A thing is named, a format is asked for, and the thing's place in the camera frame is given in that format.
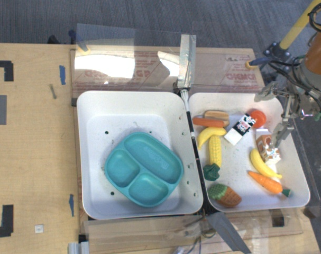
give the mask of white plastic tray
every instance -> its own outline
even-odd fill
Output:
[[[270,101],[256,103],[254,96],[254,94],[195,93],[189,99],[189,108],[192,118],[203,115],[206,110],[226,111],[230,115],[230,125],[226,130],[229,130],[244,113],[258,109],[267,116],[264,128],[273,132],[275,126],[281,122],[282,106],[280,102],[274,98]],[[196,137],[203,128],[203,126],[194,125]],[[250,161],[250,151],[256,147],[254,128],[235,146],[224,138],[221,141],[222,166],[219,171],[220,177],[216,182],[205,180],[206,187],[209,188],[210,185],[217,182],[226,184],[242,197],[242,201],[237,207],[225,208],[216,201],[210,200],[214,208],[222,212],[242,212],[302,207],[309,202],[309,188],[291,135],[283,140],[279,146],[282,160],[276,166],[270,166],[273,170],[282,174],[280,182],[283,187],[292,190],[289,197],[281,194],[269,194],[247,174],[247,170],[255,171]],[[208,142],[198,152],[201,165],[204,166],[209,160]]]
[[[184,103],[166,92],[85,92],[77,100],[82,202],[94,219],[193,214],[203,204]],[[133,132],[157,138],[182,161],[184,174],[159,206],[144,208],[120,193],[103,169],[114,147]]]

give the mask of white square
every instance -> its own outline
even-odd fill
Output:
[[[35,233],[43,233],[44,232],[44,225],[40,224],[40,225],[34,226],[34,232]]]

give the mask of teal divided plate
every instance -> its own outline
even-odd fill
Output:
[[[134,203],[155,207],[179,184],[183,166],[179,157],[153,136],[128,135],[105,162],[108,181]]]

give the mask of yellow banana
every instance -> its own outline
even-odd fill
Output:
[[[222,166],[222,143],[217,135],[212,135],[209,139],[209,163]]]
[[[277,177],[279,179],[282,178],[281,174],[275,173],[270,167],[268,167],[265,162],[262,160],[259,150],[256,148],[252,149],[250,153],[250,158],[252,161],[253,166],[256,170],[264,176],[267,177]]]
[[[224,128],[217,127],[207,127],[203,129],[198,135],[198,149],[200,150],[202,145],[212,136],[212,135],[225,135],[226,130]]]

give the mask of dark gray carpet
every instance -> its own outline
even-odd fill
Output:
[[[312,0],[0,0],[0,42],[70,43],[77,23],[191,33],[198,47],[252,48],[257,57],[280,41]],[[308,25],[289,51],[307,52]],[[321,123],[296,120],[299,155],[312,198],[312,224],[321,249]]]

